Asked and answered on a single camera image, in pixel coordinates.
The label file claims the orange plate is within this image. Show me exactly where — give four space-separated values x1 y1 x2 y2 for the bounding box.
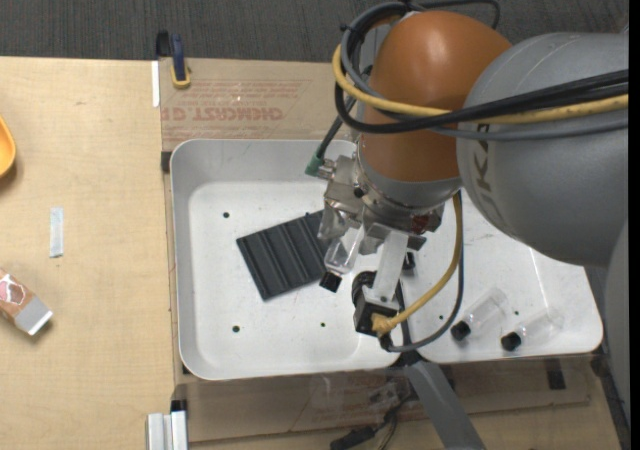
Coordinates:
0 114 18 179

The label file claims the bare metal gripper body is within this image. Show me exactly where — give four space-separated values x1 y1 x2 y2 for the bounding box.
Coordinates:
322 153 446 240

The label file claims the white plastic tray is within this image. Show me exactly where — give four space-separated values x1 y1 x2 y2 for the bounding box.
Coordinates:
169 138 403 382
398 186 605 366

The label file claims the dark grey ribbed rectangle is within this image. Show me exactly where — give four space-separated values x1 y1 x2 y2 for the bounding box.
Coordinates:
235 210 332 302

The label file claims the brown and white carton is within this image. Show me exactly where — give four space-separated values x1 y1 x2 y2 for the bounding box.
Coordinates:
0 267 54 337

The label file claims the clear plastic bottle black cap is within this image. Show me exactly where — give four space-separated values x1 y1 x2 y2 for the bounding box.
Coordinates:
500 309 566 353
318 227 366 294
450 287 512 342

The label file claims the brown cardboard board red print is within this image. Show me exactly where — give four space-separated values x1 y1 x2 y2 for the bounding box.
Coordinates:
158 56 617 443

